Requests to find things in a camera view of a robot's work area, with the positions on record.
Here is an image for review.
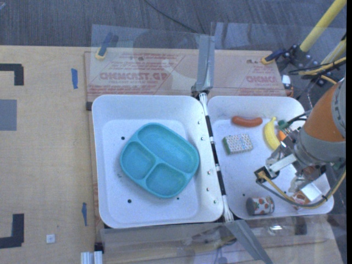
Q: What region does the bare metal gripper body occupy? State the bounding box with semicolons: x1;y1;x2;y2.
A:
271;129;328;183

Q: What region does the white plastic tray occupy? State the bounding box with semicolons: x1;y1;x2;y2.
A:
206;95;335;221
91;94;224;229

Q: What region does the green and white patterned carton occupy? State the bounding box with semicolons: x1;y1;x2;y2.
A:
222;133;254;156

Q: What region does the orange red sausage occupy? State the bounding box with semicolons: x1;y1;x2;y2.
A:
231;115;263;128

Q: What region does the blue divided plate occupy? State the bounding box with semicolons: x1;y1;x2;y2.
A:
119;122;201;199

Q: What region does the brown cardboard board red print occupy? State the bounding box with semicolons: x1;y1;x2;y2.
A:
84;49;289;244

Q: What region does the yellow banana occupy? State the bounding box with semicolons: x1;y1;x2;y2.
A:
263;116;282;151

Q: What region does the small can with strawberry print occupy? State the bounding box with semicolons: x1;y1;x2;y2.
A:
245;196;276;217

